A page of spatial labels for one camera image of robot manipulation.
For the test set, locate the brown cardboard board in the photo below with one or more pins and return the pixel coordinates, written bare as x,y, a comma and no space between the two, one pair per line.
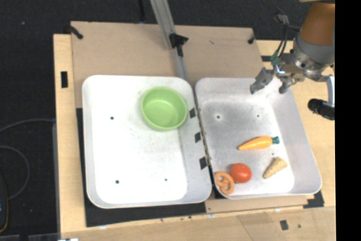
127,50

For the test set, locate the black cylinder on white bracket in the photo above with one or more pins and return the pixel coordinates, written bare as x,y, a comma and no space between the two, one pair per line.
321,108

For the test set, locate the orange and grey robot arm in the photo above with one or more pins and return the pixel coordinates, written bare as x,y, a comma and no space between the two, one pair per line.
318,25

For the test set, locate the orange pretzel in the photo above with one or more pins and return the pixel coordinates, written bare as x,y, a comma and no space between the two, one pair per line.
228,187

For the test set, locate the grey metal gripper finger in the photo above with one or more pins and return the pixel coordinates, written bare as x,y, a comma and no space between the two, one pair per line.
287,84
262,79

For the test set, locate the orange carrot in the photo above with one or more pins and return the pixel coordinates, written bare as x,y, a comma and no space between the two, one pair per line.
256,144

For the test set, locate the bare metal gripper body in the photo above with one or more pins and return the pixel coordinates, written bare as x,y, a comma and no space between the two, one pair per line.
306,69

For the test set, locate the beige ice cream cone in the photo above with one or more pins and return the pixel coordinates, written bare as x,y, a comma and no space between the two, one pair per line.
273,168

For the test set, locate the white plastic tray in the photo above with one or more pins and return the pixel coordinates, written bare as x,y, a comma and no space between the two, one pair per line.
239,121
135,158

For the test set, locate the red tomato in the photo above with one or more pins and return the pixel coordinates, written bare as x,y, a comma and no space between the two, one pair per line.
240,173

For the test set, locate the green bowl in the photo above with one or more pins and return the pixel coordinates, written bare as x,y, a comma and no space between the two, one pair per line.
163,108

